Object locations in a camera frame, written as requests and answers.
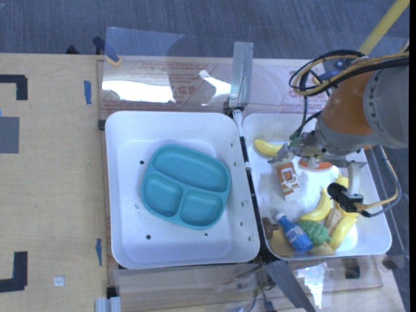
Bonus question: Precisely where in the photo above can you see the white plastic tray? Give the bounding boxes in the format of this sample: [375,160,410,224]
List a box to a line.
[241,112,393,261]
[104,110,261,270]

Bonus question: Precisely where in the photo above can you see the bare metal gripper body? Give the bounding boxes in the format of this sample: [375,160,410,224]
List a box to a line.
[290,131,325,159]

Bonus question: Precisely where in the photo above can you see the yellow wedge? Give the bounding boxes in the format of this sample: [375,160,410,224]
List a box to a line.
[308,242,336,257]

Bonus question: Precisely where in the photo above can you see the yellow pizza slice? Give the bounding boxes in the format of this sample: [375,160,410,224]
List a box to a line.
[269,227,296,258]

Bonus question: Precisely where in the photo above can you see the tan bread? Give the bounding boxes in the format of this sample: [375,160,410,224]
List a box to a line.
[323,207,344,236]

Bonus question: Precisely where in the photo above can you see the black cylinder on white bracket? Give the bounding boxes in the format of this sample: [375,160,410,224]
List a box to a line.
[326,161,368,214]

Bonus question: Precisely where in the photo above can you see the brown mushroom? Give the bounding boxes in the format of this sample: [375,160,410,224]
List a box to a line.
[262,216,281,241]

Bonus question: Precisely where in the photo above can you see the green grapes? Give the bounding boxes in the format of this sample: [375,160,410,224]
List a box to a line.
[296,220,332,247]

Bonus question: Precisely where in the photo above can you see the blue bottle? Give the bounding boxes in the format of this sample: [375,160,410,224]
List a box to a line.
[274,211,315,253]

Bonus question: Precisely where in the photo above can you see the orange and white carton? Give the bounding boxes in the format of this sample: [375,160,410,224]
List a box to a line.
[276,161,303,202]

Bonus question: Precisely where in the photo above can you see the blue divided plate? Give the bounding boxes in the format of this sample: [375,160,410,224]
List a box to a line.
[140,144,232,231]

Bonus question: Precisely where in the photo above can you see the brown cardboard board red print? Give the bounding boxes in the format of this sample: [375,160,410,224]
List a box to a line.
[97,57,385,291]

